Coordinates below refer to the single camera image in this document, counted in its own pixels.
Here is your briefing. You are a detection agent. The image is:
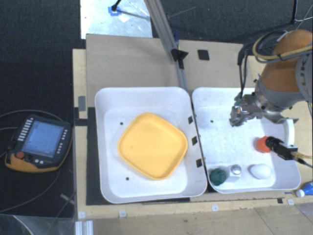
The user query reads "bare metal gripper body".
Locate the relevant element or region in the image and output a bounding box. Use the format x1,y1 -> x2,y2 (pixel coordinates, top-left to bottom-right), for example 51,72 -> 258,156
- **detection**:
238,94 -> 277,119

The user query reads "white plastic tray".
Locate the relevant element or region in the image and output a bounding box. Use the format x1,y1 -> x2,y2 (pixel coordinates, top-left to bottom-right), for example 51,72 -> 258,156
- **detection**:
94,86 -> 208,204
191,87 -> 302,194

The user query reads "orange round object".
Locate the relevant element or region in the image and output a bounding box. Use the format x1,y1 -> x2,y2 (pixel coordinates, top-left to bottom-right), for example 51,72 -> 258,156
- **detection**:
256,136 -> 272,154

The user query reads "white egg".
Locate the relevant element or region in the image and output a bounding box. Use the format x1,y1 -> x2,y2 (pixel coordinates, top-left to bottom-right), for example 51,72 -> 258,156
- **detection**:
248,164 -> 272,180

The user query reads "green broccoli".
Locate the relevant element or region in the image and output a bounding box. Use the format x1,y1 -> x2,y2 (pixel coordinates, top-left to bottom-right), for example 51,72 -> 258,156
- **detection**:
209,168 -> 227,187

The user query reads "yellow plate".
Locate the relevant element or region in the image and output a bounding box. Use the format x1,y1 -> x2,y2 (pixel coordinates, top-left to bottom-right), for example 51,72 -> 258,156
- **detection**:
117,112 -> 189,181

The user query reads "blue bottle with white cap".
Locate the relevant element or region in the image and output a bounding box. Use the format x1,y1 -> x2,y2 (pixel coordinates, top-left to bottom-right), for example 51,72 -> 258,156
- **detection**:
295,182 -> 313,198

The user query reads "brown cardboard board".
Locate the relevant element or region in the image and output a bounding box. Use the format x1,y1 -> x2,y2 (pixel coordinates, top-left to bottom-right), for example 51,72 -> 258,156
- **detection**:
85,33 -> 309,204

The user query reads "black cylinder on white bracket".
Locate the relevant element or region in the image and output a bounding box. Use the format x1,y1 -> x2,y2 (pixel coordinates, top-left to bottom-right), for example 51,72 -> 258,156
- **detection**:
265,118 -> 299,161

